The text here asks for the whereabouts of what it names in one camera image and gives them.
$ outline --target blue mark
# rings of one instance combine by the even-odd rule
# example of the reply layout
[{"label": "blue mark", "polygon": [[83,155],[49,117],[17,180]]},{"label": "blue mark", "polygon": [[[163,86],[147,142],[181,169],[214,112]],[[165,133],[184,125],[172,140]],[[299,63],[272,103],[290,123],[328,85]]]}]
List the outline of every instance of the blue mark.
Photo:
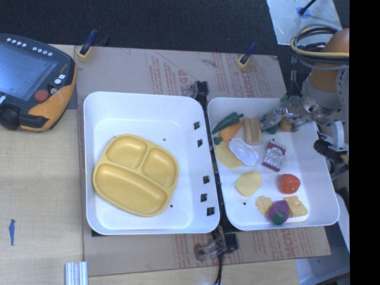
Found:
[{"label": "blue mark", "polygon": [[9,234],[11,235],[11,246],[14,245],[14,223],[15,220],[11,219],[11,224],[9,225]]},{"label": "blue mark", "polygon": [[309,17],[311,16],[311,15],[310,15],[310,12],[309,12],[308,9],[303,13],[303,15],[301,15],[301,14],[299,13],[299,11],[300,11],[301,9],[302,9],[302,7],[297,7],[297,8],[296,8],[298,16],[300,16],[301,18],[309,18]]}]

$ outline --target green pepper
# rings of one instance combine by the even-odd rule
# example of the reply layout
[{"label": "green pepper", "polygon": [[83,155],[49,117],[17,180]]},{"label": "green pepper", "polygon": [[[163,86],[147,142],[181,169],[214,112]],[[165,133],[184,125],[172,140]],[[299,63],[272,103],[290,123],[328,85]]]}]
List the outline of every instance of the green pepper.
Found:
[{"label": "green pepper", "polygon": [[217,123],[212,133],[215,134],[216,132],[219,132],[229,125],[237,124],[240,121],[241,117],[244,117],[244,114],[238,115],[236,112],[231,113],[229,116],[223,118],[220,122]]}]

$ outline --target carrot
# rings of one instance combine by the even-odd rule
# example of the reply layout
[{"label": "carrot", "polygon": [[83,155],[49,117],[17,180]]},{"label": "carrot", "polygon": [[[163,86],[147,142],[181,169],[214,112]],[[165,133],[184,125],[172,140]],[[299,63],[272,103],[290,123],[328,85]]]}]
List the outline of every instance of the carrot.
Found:
[{"label": "carrot", "polygon": [[223,141],[226,143],[230,141],[236,135],[236,133],[238,133],[238,130],[242,127],[242,125],[243,121],[229,125],[219,131],[219,136],[222,137]]}]

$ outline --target black knob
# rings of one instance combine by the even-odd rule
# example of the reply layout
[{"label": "black knob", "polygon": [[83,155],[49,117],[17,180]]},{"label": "black knob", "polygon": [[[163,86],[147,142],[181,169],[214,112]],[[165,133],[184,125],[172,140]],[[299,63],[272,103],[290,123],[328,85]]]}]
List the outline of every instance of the black knob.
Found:
[{"label": "black knob", "polygon": [[16,130],[20,125],[18,109],[5,107],[0,111],[0,125],[8,130]]}]

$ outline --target black surface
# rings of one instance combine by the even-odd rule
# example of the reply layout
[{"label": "black surface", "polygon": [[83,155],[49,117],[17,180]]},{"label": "black surface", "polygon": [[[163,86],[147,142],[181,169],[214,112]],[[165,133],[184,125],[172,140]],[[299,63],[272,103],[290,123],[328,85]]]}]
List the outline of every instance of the black surface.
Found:
[{"label": "black surface", "polygon": [[[350,0],[333,2],[350,27]],[[290,80],[289,47],[277,44],[266,0],[0,0],[0,22],[0,33],[65,45],[83,44],[93,29],[112,47],[245,53],[256,42]],[[300,79],[309,72],[298,70]]]}]

